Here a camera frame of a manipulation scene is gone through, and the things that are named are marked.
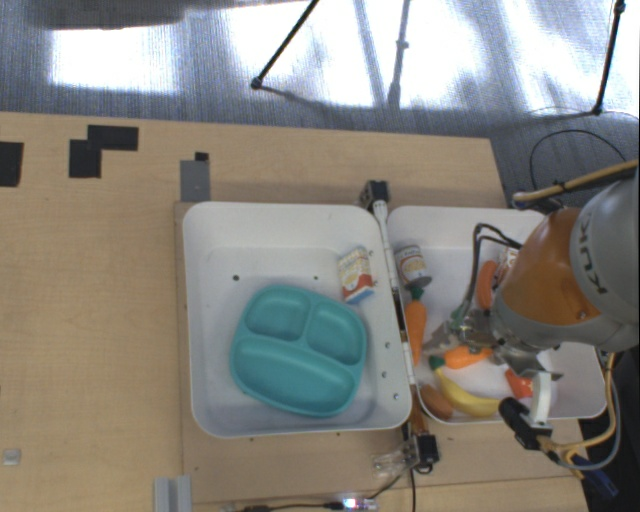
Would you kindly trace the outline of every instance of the orange carrot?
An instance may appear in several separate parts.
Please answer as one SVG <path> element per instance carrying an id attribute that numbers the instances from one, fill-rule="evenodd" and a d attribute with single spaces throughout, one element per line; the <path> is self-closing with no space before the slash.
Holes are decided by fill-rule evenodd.
<path id="1" fill-rule="evenodd" d="M 404 317 L 407 322 L 407 335 L 409 336 L 409 344 L 411 345 L 411 353 L 413 355 L 413 366 L 417 366 L 420 362 L 422 354 L 422 339 L 424 331 L 427 327 L 427 308 L 420 301 L 420 297 L 424 290 L 422 288 L 411 288 L 411 302 L 404 309 Z"/>
<path id="2" fill-rule="evenodd" d="M 444 353 L 444 364 L 447 368 L 453 370 L 459 370 L 465 366 L 470 366 L 473 363 L 482 361 L 492 354 L 493 350 L 490 348 L 483 348 L 480 352 L 473 354 L 469 351 L 468 345 L 458 345 L 456 348 L 447 350 Z"/>
<path id="3" fill-rule="evenodd" d="M 485 311 L 491 309 L 493 304 L 493 290 L 491 285 L 493 284 L 493 276 L 498 270 L 498 264 L 493 260 L 485 261 L 484 265 L 478 272 L 478 279 L 476 281 L 476 301 L 478 306 Z"/>

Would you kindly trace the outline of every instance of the table surface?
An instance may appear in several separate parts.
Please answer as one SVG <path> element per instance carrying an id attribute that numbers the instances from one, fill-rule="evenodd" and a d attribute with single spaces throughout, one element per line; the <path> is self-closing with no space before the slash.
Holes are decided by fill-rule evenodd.
<path id="1" fill-rule="evenodd" d="M 69 140 L 88 124 L 138 126 L 139 150 L 104 151 L 101 179 L 70 179 Z M 20 185 L 0 188 L 0 450 L 22 450 L 0 466 L 3 512 L 150 511 L 153 479 L 183 473 L 199 512 L 377 487 L 372 450 L 397 433 L 252 442 L 183 430 L 180 160 L 210 154 L 214 200 L 350 204 L 385 179 L 392 207 L 503 207 L 488 141 L 12 113 L 0 113 L 0 141 L 25 143 Z M 504 425 L 430 425 L 442 461 L 418 479 L 419 510 L 587 510 L 579 482 Z M 559 440 L 578 435 L 576 421 L 556 423 Z M 198 446 L 217 455 L 215 475 L 189 466 Z M 384 510 L 408 509 L 407 485 L 380 497 Z"/>

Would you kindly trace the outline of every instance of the banana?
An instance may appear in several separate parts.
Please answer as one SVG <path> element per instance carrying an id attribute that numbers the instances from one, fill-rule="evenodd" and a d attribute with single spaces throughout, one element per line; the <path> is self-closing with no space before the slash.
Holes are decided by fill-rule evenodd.
<path id="1" fill-rule="evenodd" d="M 440 381 L 440 391 L 455 409 L 476 418 L 493 416 L 498 411 L 500 400 L 472 395 L 447 377 L 442 372 L 444 365 L 442 358 L 431 356 L 429 364 Z"/>

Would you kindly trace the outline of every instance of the black tape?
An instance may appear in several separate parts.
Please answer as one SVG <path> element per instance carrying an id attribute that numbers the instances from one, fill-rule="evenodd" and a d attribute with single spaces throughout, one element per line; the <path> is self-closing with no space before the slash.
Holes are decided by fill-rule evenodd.
<path id="1" fill-rule="evenodd" d="M 138 151 L 138 128 L 135 126 L 101 126 L 90 124 L 87 129 L 88 148 L 92 151 L 114 149 Z"/>
<path id="2" fill-rule="evenodd" d="M 0 187 L 17 187 L 22 173 L 22 142 L 0 142 Z"/>
<path id="3" fill-rule="evenodd" d="M 69 178 L 100 178 L 102 153 L 89 148 L 89 141 L 69 141 Z"/>

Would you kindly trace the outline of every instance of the teal divided plate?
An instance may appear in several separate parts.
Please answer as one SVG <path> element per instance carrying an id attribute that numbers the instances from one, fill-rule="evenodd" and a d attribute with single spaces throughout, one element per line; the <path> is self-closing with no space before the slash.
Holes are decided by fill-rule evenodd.
<path id="1" fill-rule="evenodd" d="M 247 304 L 231 375 L 248 395 L 285 411 L 329 417 L 351 404 L 367 335 L 347 306 L 302 288 L 269 286 Z"/>

